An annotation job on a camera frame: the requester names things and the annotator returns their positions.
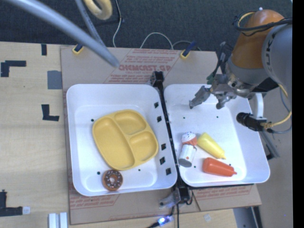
toy donut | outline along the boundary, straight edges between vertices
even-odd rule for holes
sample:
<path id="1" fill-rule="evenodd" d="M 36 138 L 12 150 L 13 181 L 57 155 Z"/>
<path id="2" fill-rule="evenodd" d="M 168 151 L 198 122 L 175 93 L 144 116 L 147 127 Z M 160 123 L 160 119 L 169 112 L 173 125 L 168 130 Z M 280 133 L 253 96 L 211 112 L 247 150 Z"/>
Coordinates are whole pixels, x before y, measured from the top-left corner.
<path id="1" fill-rule="evenodd" d="M 107 170 L 102 177 L 104 187 L 109 191 L 116 191 L 123 184 L 123 176 L 119 171 Z"/>

gray tube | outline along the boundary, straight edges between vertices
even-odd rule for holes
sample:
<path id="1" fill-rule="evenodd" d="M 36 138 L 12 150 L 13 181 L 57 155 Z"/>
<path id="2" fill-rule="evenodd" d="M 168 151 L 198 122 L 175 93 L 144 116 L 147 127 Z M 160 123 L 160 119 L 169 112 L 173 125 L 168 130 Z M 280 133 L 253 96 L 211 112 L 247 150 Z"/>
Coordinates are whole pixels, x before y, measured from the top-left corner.
<path id="1" fill-rule="evenodd" d="M 45 4 L 37 0 L 5 0 L 26 12 L 42 19 L 48 24 L 61 30 L 71 38 L 75 39 L 78 43 L 90 48 L 93 52 L 98 54 L 101 58 L 107 61 L 114 67 L 119 67 L 119 61 L 114 57 L 106 47 L 101 46 L 99 42 L 94 40 L 86 34 L 81 28 L 66 19 L 64 16 L 54 11 Z"/>
<path id="2" fill-rule="evenodd" d="M 104 42 L 101 40 L 94 24 L 92 23 L 87 11 L 86 11 L 86 8 L 84 7 L 83 3 L 82 3 L 82 0 L 75 0 L 75 3 L 78 7 L 78 10 L 86 24 L 86 27 L 88 28 L 91 36 L 93 38 L 95 38 L 101 45 L 105 46 Z"/>

toy bottle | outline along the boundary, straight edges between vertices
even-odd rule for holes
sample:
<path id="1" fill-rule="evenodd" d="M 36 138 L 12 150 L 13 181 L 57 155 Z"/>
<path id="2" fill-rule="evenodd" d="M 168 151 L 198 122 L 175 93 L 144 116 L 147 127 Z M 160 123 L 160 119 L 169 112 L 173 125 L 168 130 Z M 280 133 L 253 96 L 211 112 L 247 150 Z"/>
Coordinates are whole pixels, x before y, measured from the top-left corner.
<path id="1" fill-rule="evenodd" d="M 203 171 L 208 174 L 231 177 L 237 174 L 232 166 L 213 158 L 206 158 L 203 162 Z"/>
<path id="2" fill-rule="evenodd" d="M 197 145 L 217 159 L 226 159 L 225 151 L 207 133 L 198 138 Z"/>

wooden table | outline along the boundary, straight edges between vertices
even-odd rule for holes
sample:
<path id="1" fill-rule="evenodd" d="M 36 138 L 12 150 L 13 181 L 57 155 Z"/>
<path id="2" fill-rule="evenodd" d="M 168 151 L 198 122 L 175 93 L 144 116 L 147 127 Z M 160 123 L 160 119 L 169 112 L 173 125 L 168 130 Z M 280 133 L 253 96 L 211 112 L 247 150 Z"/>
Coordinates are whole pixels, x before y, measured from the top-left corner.
<path id="1" fill-rule="evenodd" d="M 48 89 L 48 71 L 61 71 L 60 45 L 0 42 L 0 62 L 25 60 L 0 77 L 0 190 L 7 207 L 29 206 L 30 214 L 0 217 L 0 228 L 48 227 L 49 213 L 69 213 L 62 89 Z M 43 120 L 42 105 L 58 121 Z M 172 222 L 166 227 L 176 227 Z M 137 218 L 71 227 L 148 227 L 157 218 Z M 232 209 L 180 214 L 181 228 L 236 228 Z"/>

black fabric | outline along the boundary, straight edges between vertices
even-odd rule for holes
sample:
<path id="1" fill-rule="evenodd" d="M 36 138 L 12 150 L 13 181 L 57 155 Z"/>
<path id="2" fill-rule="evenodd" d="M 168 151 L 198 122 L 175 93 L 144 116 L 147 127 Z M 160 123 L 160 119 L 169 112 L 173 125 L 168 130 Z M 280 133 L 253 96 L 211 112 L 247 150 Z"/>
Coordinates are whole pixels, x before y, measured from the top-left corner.
<path id="1" fill-rule="evenodd" d="M 74 0 L 39 0 L 88 32 Z M 112 38 L 118 26 L 118 11 L 111 0 L 113 16 L 101 21 L 91 16 L 102 40 L 113 47 Z M 118 0 L 123 23 L 117 33 L 117 47 L 139 48 L 152 32 L 166 35 L 172 43 L 196 41 L 198 48 L 214 51 L 223 41 L 234 45 L 239 32 L 232 26 L 241 12 L 275 10 L 284 17 L 293 16 L 290 0 Z M 0 41 L 74 45 L 73 39 L 33 15 L 0 0 Z M 184 49 L 178 44 L 175 49 Z M 151 35 L 144 48 L 170 49 L 160 35 Z"/>

